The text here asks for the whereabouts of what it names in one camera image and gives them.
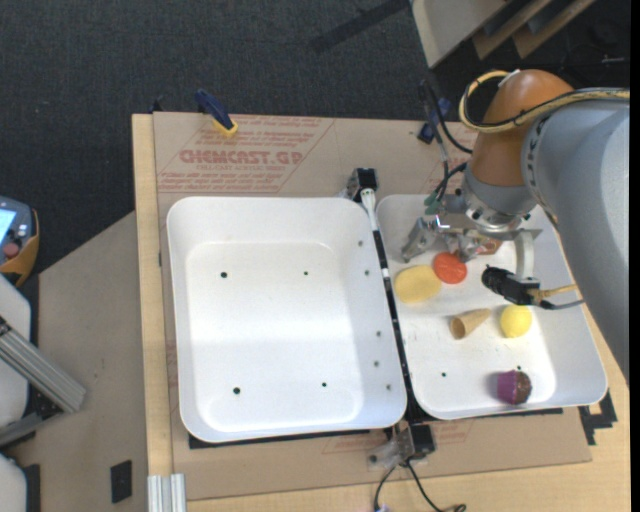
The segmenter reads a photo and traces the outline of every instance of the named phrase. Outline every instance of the dark carpet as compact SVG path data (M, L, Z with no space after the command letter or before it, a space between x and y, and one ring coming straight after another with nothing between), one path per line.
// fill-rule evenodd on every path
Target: dark carpet
M158 98L196 111L202 87L234 113L419 120L427 76L454 104L491 68L629 86L630 26L630 0L600 0L524 61L466 41L429 69L406 0L7 0L0 195L38 211L37 273L134 209L131 115Z

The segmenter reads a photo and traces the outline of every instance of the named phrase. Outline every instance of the metal bar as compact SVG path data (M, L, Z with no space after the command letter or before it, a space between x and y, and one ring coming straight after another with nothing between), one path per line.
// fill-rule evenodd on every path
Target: metal bar
M44 420L35 412L24 416L6 427L0 428L0 447L6 446L31 432L34 432Z
M48 361L0 316L0 358L64 412L77 412L86 390L64 370Z
M187 512L184 475L174 473L170 477L149 476L147 498L149 512Z

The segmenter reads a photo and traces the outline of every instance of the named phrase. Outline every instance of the white plastic container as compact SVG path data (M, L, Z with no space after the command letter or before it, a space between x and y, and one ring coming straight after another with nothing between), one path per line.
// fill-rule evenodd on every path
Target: white plastic container
M341 198L188 197L167 216L179 401L229 442L384 428L406 393L368 217Z
M391 279L431 264L438 241L405 263L422 195L380 201ZM543 288L571 282L553 227L540 209L525 226L536 238L534 275ZM385 428L405 413L407 391L383 273L364 209L342 198L188 197L167 217L182 420L195 437L224 443ZM505 338L509 303L484 287L486 265L514 271L515 247L467 263L463 283L420 304L395 300L418 405L452 420L587 405L607 380L584 312L531 308L533 325ZM560 302L575 300L575 294ZM490 308L462 340L452 316ZM497 375L525 371L526 403L497 397Z
M12 461L0 454L0 497L3 512L27 512L27 478Z
M402 247L416 219L424 214L423 195L393 195L377 209L391 279L415 265L431 265L446 251L439 240L427 252L405 263ZM534 242L534 276L543 289L572 283L554 228L541 208L522 226L541 229ZM509 412L588 405L600 401L607 379L595 341L580 307L547 311L530 306L533 324L518 338L506 338L500 314L510 303L481 282L487 265L516 270L513 242L504 242L494 255L467 263L462 283L442 284L435 297L417 304L395 300L412 387L420 407L440 419L458 419ZM562 304L577 299L566 293L549 299ZM491 309L491 317L468 337L455 339L449 322L457 314L477 308ZM497 397L497 375L522 370L532 381L529 399L521 405Z

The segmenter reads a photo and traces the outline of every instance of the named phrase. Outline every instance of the yellow egg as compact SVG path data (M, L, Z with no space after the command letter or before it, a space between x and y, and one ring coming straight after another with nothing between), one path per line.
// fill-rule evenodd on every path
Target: yellow egg
M405 303L422 302L436 295L442 281L429 265L416 265L400 271L394 280L398 299Z
M512 304L504 308L500 315L500 327L507 338L524 335L531 327L533 316L527 306Z

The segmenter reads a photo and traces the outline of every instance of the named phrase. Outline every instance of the ice cream cone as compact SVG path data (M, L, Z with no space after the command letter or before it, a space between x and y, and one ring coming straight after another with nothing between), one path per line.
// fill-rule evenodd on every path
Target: ice cream cone
M456 315L451 319L451 323L449 324L451 334L453 334L453 337L457 340L464 338L489 318L489 315L491 315L491 310L487 308L474 309Z

